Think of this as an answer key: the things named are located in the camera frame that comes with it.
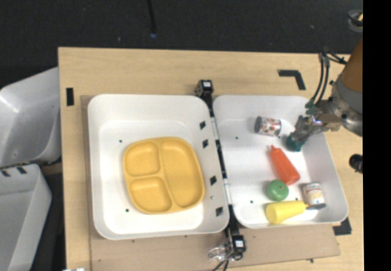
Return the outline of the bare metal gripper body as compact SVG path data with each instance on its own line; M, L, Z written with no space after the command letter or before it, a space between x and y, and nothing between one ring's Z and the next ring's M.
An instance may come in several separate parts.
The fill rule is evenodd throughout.
M344 127L349 132L362 136L362 115L346 104L341 97L330 96L318 102L316 106L318 113L315 118L322 123L324 128L338 131Z

